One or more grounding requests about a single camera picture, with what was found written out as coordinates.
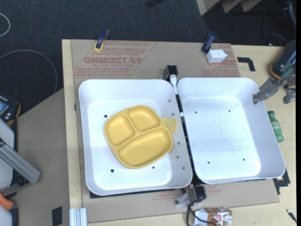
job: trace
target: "white cable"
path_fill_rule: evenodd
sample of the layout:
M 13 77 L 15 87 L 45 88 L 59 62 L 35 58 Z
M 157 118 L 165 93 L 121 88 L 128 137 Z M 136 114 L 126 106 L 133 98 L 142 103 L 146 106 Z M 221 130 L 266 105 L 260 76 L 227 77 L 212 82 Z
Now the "white cable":
M 2 36 L 4 36 L 5 34 L 7 34 L 9 32 L 9 30 L 10 30 L 10 21 L 9 21 L 8 17 L 6 17 L 4 14 L 0 13 L 0 15 L 3 16 L 8 22 L 8 29 L 3 34 L 0 35 L 0 37 L 2 37 Z

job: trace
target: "yellow divided plate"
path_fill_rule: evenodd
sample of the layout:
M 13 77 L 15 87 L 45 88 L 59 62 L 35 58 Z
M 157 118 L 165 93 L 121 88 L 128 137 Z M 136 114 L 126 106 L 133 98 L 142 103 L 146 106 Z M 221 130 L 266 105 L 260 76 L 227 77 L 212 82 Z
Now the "yellow divided plate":
M 150 107 L 137 105 L 110 117 L 104 126 L 110 147 L 121 163 L 141 168 L 170 152 L 172 135 Z

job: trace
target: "pen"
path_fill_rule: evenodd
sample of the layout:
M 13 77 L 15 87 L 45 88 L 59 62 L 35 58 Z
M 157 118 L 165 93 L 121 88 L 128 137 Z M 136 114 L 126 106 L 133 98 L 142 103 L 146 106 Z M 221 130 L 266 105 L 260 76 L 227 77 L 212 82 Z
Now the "pen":
M 295 216 L 293 215 L 293 213 L 289 209 L 287 209 L 286 211 L 291 216 L 291 218 L 297 223 L 297 219 L 295 218 Z

